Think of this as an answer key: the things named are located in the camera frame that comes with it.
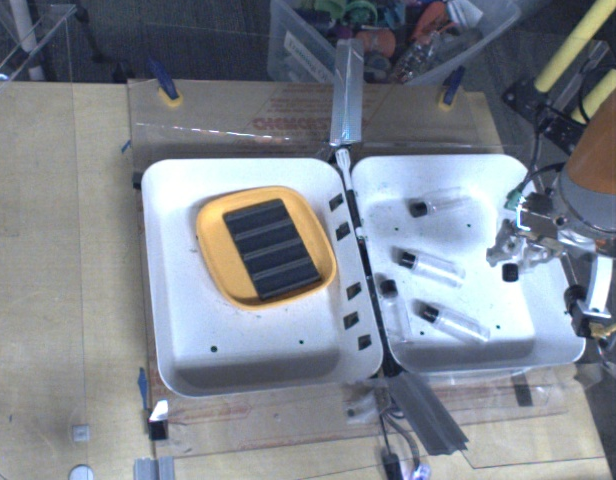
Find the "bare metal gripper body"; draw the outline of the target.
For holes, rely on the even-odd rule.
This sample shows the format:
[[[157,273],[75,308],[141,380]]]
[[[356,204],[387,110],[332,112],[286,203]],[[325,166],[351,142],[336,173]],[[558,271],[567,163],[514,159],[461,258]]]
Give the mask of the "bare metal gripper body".
[[[516,227],[531,243],[556,253],[616,258],[616,197],[595,192],[566,197],[533,192],[517,207]]]

